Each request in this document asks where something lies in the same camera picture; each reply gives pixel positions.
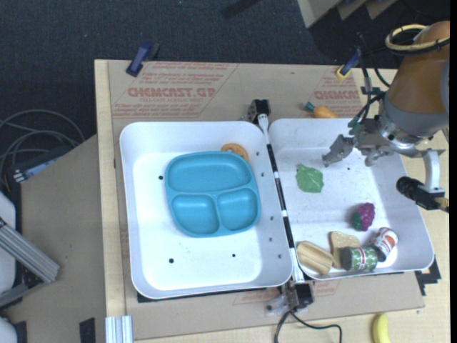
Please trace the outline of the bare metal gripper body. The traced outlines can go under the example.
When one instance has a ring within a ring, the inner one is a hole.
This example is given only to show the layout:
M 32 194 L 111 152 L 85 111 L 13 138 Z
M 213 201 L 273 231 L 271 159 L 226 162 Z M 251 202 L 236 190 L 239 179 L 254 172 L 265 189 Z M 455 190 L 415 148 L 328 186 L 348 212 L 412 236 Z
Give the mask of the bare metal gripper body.
M 365 119 L 354 127 L 354 146 L 369 157 L 398 153 L 407 157 L 422 157 L 426 151 L 416 145 L 423 138 L 409 134 L 386 117 Z

